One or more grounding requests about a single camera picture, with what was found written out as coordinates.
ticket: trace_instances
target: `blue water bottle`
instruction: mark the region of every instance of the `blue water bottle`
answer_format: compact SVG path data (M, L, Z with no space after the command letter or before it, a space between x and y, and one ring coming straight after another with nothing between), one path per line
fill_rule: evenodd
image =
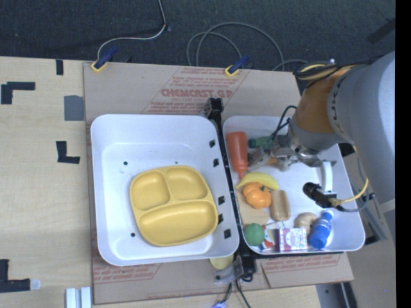
M314 222L308 242L316 249L323 249L327 245L327 239L331 233L331 220L333 213L324 211L319 219Z

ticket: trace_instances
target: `yellow divided plate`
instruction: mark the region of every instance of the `yellow divided plate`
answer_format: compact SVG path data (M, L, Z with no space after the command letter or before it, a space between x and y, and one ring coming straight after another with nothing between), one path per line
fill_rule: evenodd
M170 166L138 174L130 200L141 235L150 244L185 244L212 232L218 224L213 195L192 167Z

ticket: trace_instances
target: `dark carpet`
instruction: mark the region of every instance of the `dark carpet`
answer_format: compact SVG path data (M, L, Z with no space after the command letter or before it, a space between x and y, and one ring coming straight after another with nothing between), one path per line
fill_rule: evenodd
M149 41L117 41L114 60L187 65L190 38L223 22L240 22L271 36L283 60L358 62L395 50L396 0L162 0L167 30ZM149 37L162 26L157 0L0 0L0 55L95 60L115 37ZM239 25L216 32L250 55L255 69L281 62L261 32ZM189 52L195 63L200 37ZM217 35L205 38L198 64L226 67L236 50ZM292 70L298 63L287 65Z

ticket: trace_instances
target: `gray tape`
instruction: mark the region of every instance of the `gray tape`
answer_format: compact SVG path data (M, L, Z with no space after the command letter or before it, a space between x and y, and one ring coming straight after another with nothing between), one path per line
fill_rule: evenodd
M84 100L79 96L64 96L64 120L84 120Z

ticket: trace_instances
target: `white tray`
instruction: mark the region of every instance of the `white tray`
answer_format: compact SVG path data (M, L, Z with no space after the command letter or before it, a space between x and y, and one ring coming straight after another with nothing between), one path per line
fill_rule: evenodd
M102 115L91 125L91 142L98 249L109 264L208 259L236 251L240 238L217 132L209 120L195 115ZM129 186L143 171L172 165L191 166L202 174L222 221L212 234L192 243L152 246L137 228Z
M234 116L228 118L223 125L224 137L235 131L243 131L247 138L258 138L270 135L279 122L279 117L260 117L260 116ZM286 134L287 127L283 128L279 134ZM336 164L332 167L333 190L337 192L337 198L350 198L353 193L349 185L348 175L345 170L340 150L335 145L327 151L320 154L321 160L335 160ZM236 185L240 178L231 167L232 182ZM275 228L292 228L294 219L303 212L312 212L320 216L322 208L313 200L308 198L302 191L306 182L314 184L322 183L322 175L319 167L308 167L300 162L291 165L289 170L280 171L275 166L265 165L254 171L261 171L272 175L279 184L280 189L286 191L290 202L291 218L284 223L272 225ZM343 205L347 209L356 209L355 201ZM333 209L334 217L332 220L333 230L328 239L328 245L322 251L308 247L304 251L278 252L274 249L266 249L263 246L250 246L251 250L261 255L278 255L278 254L302 254L313 252L344 252L355 251L360 249L365 241L365 232L359 212L340 212Z

